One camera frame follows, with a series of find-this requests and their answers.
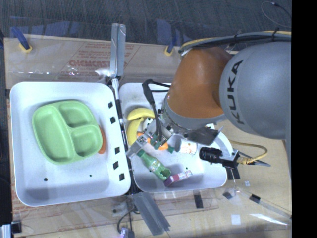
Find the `banana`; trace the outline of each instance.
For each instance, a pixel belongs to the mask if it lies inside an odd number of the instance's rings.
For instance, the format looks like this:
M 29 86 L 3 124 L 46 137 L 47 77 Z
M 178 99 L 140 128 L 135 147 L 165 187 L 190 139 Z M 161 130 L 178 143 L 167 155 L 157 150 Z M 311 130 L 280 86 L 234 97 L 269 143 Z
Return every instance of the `banana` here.
M 132 110 L 128 114 L 127 120 L 132 121 L 132 120 L 135 120 L 135 119 L 138 119 L 141 117 L 152 118 L 152 119 L 155 118 L 153 110 L 147 109 L 147 108 L 137 108 L 137 109 Z
M 127 139 L 128 139 L 129 145 L 132 145 L 135 142 L 135 140 L 137 140 L 138 128 L 141 122 L 143 121 L 144 121 L 144 118 L 140 117 L 139 119 L 136 119 L 130 122 L 127 129 Z

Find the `green divided plate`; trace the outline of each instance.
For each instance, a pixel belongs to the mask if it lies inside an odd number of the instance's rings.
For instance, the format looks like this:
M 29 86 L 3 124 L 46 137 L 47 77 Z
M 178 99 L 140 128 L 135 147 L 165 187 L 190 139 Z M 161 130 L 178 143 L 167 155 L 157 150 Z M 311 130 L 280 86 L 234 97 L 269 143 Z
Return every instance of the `green divided plate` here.
M 97 153 L 103 143 L 93 113 L 79 101 L 60 101 L 38 108 L 32 125 L 41 152 L 55 164 L 87 158 Z

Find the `green plastic bottle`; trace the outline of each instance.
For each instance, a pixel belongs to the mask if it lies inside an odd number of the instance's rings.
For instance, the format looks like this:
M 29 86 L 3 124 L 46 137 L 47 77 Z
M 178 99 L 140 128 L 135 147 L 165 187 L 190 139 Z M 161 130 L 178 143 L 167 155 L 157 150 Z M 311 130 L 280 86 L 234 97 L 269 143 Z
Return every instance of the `green plastic bottle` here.
M 144 165 L 162 181 L 165 181 L 171 175 L 171 171 L 161 161 L 147 154 L 144 150 L 139 151 L 138 156 L 142 159 Z

